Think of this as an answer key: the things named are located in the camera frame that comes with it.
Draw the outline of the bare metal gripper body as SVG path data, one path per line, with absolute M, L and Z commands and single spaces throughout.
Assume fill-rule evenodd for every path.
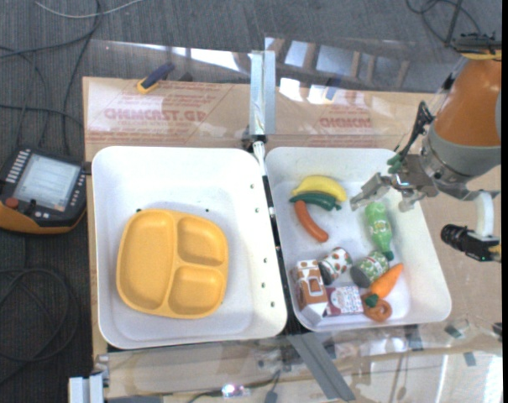
M 434 197 L 440 193 L 459 200 L 470 200 L 473 192 L 467 187 L 470 177 L 458 173 L 433 152 L 396 154 L 389 159 L 392 185 L 407 199 Z

